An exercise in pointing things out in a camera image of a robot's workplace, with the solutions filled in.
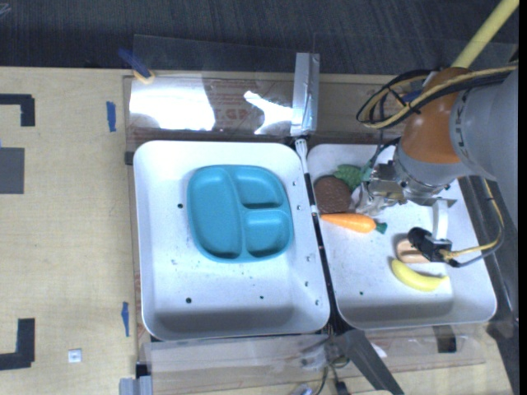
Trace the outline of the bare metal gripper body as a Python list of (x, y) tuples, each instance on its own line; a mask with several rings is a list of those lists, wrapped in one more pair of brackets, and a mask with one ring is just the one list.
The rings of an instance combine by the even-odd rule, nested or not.
[(397, 199), (398, 205), (414, 203), (422, 207), (432, 207), (440, 200), (452, 207), (458, 199), (443, 198), (439, 195), (444, 187), (432, 187), (415, 180), (395, 161), (378, 164), (367, 181), (372, 204), (376, 198)]

